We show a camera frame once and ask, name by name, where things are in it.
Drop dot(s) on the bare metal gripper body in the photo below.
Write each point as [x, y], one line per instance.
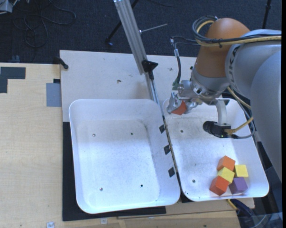
[192, 94]

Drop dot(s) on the orange cube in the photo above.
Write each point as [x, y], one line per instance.
[226, 162]

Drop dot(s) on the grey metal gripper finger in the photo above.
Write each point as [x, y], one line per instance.
[191, 106]
[173, 103]

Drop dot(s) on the black cylinder on white bracket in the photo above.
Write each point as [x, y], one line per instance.
[218, 127]

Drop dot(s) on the red cube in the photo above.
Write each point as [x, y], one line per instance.
[180, 108]
[218, 185]

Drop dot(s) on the yellow cube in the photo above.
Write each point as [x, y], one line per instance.
[241, 171]
[226, 174]

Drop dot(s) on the white plastic tray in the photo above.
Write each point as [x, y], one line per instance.
[199, 155]
[119, 155]

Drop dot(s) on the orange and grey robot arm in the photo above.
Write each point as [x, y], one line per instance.
[251, 63]

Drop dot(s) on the purple cube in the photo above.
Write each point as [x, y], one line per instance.
[238, 185]

